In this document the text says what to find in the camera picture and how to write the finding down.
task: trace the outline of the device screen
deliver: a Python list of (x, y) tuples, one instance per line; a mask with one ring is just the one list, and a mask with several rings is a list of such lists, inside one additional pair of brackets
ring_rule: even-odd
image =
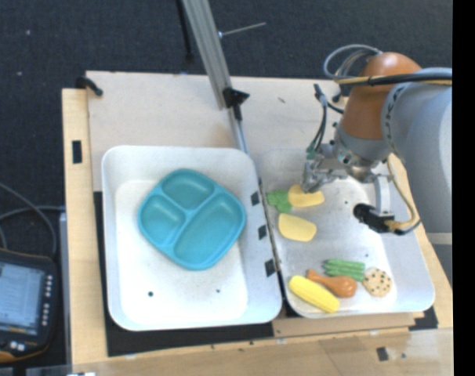
[(44, 272), (0, 262), (0, 329), (18, 327), (37, 334)]

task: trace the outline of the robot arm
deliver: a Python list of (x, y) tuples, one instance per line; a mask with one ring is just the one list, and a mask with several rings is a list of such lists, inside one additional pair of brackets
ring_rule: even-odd
[(377, 176), (372, 169), (394, 153), (407, 170), (431, 242), (450, 239), (451, 75), (451, 69), (421, 69), (398, 53), (374, 52), (356, 83), (361, 79), (375, 85), (361, 83), (351, 89), (335, 143), (306, 164), (303, 189), (333, 180), (319, 170), (326, 157), (335, 158), (360, 182), (373, 183)]

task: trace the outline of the wooden table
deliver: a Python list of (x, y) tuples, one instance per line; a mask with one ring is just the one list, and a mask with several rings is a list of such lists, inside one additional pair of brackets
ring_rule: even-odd
[[(109, 99), (108, 104), (163, 106), (167, 102), (159, 96), (164, 96), (164, 99), (171, 99), (170, 110), (197, 112), (209, 107), (208, 110), (215, 111), (215, 116), (222, 115), (214, 107), (208, 79), (203, 76), (101, 72), (89, 72), (87, 75), (104, 89), (104, 96)], [(242, 109), (250, 155), (254, 160), (263, 151), (262, 148), (270, 147), (267, 143), (272, 143), (277, 148), (304, 148), (305, 141), (312, 139), (313, 131), (315, 133), (318, 127), (318, 122), (312, 121), (312, 117), (319, 118), (319, 107), (312, 103), (314, 82), (319, 83), (328, 94), (336, 90), (335, 84), (330, 81), (233, 78), (236, 89), (251, 95)], [(166, 95), (166, 89), (172, 93)], [(139, 95), (136, 93), (138, 90), (145, 93)], [(160, 103), (153, 102), (155, 96), (161, 100)], [(91, 155), (93, 135), (90, 134), (89, 116), (94, 114), (89, 112), (89, 106), (92, 99), (100, 98), (84, 89), (62, 91), (71, 361), (76, 370), (90, 371), (93, 368), (103, 370), (104, 374), (120, 374), (120, 371), (128, 374), (141, 374), (144, 371), (149, 374), (149, 370), (155, 367), (158, 372), (156, 374), (189, 375), (217, 372), (246, 374), (250, 371), (253, 374), (281, 374), (280, 370), (285, 371), (283, 374), (290, 374), (287, 370), (305, 374), (307, 371), (323, 368), (326, 374), (350, 374), (344, 373), (342, 369), (350, 370), (351, 364), (359, 364), (359, 374), (363, 374), (362, 369), (365, 369), (367, 363), (368, 374), (379, 374), (375, 372), (382, 369), (387, 374), (391, 362), (393, 369), (397, 367), (399, 371), (405, 371), (408, 366), (424, 365), (424, 361), (428, 363), (424, 366), (440, 369), (441, 374), (449, 374), (449, 370), (453, 370), (452, 289), (421, 227), (416, 233), (436, 290), (433, 307), (439, 322), (438, 329), (410, 332), (408, 327), (415, 323), (415, 318), (423, 316), (422, 313), (329, 320), (288, 318), (282, 313), (273, 321), (273, 338), (109, 357), (92, 195), (97, 183), (96, 177), (93, 180), (93, 166), (96, 166), (98, 160), (92, 159)], [(311, 112), (302, 114), (302, 107), (312, 107), (309, 109)], [(220, 147), (232, 144), (227, 130), (221, 131), (220, 137), (211, 136), (212, 145)], [(162, 136), (164, 144), (172, 144), (169, 135), (166, 132)], [(82, 159), (77, 162), (74, 157), (76, 142), (80, 143), (82, 149)], [(400, 168), (400, 177), (406, 179), (403, 168)], [(388, 354), (390, 347), (403, 352), (396, 354), (396, 358), (382, 361), (375, 354), (378, 347), (387, 347)], [(405, 351), (408, 352), (408, 361), (401, 361), (399, 364)]]

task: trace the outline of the blue plate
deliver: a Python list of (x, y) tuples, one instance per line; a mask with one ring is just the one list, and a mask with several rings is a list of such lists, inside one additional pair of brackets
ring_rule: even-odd
[(239, 238), (245, 220), (245, 210), (232, 193), (189, 169), (168, 174), (138, 211), (142, 234), (190, 270), (215, 265)]

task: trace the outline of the white tray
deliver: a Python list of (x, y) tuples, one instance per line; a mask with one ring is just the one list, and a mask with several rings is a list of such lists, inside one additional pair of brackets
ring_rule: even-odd
[[(274, 190), (287, 190), (294, 183), (300, 183), (305, 157), (304, 150), (266, 152), (258, 164), (264, 195)], [(386, 174), (387, 170), (381, 165), (375, 172)], [(293, 208), (290, 212), (317, 225), (317, 233), (311, 242), (284, 238), (277, 229), (277, 209), (267, 205), (284, 284), (288, 285), (290, 278), (296, 274), (305, 276), (307, 269), (315, 269), (323, 274), (323, 261), (339, 258), (364, 262), (367, 268), (376, 266), (387, 271), (394, 286), (386, 297), (375, 298), (359, 283), (355, 296), (341, 298), (340, 309), (333, 314), (324, 313), (305, 303), (285, 288), (290, 306), (299, 315), (309, 318), (421, 312), (428, 309), (434, 301), (434, 287), (415, 234), (397, 236), (377, 233), (359, 223), (353, 215), (353, 208), (358, 203), (375, 206), (374, 185), (347, 178), (325, 184), (321, 190), (325, 195), (322, 205)], [(393, 186), (390, 192), (391, 208), (396, 219), (408, 219), (406, 207)]]
[[(179, 168), (199, 171), (227, 188), (246, 210), (246, 226), (236, 244), (212, 268), (184, 269), (140, 233), (136, 215), (147, 193)], [(266, 323), (282, 298), (255, 165), (240, 150), (166, 146), (117, 146), (103, 157), (103, 224), (108, 309), (130, 331)]]

